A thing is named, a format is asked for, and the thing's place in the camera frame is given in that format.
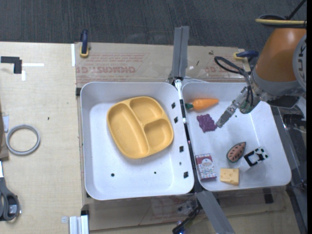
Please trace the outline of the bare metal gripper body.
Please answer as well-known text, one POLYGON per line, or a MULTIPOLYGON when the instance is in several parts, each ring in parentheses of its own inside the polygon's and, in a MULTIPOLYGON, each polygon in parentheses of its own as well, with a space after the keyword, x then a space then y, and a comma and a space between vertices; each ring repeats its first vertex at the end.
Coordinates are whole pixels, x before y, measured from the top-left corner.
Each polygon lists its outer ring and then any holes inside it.
POLYGON ((259 98, 254 94, 250 86, 245 86, 238 97, 232 101, 231 111, 235 112, 239 109, 241 113, 250 113, 260 102, 259 98))

